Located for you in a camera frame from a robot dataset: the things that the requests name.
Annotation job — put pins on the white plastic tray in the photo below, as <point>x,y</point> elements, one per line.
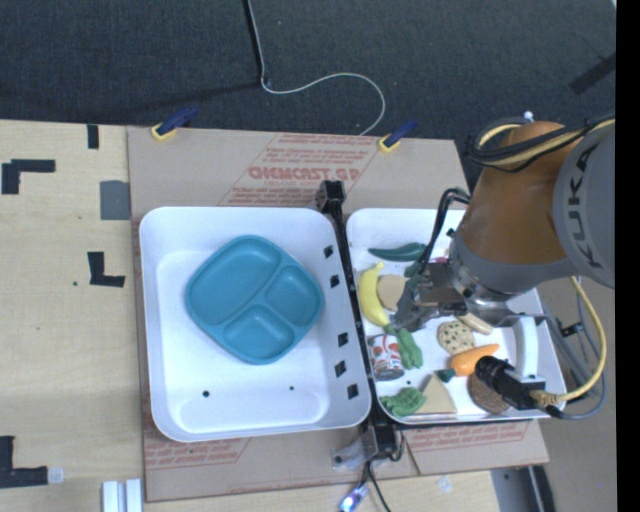
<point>440,360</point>
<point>240,400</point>

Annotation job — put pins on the tan sandwich wedge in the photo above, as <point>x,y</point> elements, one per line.
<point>439,399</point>

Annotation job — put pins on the blue divided plate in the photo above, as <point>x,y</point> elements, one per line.
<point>250,295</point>

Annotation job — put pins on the brown round biscuit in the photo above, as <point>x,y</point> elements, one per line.
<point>485,397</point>

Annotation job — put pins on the beige bread roll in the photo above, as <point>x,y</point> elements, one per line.
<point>477,324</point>

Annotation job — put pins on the green chili pepper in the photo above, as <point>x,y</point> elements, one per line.
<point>395,252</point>

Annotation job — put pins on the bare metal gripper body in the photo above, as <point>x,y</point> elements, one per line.
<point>442,292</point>

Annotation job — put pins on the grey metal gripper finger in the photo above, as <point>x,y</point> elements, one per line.
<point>423,319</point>
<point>404,311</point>

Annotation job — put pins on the chocolate chip cookie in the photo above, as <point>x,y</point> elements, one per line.
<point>455,337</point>

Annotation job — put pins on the thin black rod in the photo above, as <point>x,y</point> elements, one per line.
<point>350,280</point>

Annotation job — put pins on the orange carrot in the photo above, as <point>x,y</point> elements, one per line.
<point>472,360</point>

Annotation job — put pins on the green lettuce leaf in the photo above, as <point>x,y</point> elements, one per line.
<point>404,402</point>

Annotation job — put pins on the yellow banana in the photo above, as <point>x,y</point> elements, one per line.
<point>371,297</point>

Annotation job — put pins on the green asparagus bunch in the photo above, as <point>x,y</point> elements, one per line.
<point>410,350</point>

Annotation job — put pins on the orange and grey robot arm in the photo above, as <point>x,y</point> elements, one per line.
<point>515,220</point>

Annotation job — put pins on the tan bread slice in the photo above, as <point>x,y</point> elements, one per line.
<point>390,292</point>

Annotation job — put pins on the brown cardboard board, red print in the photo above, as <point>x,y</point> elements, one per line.
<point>200,165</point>

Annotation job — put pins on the black cylinder on white bracket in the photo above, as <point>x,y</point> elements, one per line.
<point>505,377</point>

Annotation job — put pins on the red and white can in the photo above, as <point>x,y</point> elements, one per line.
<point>385,357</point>

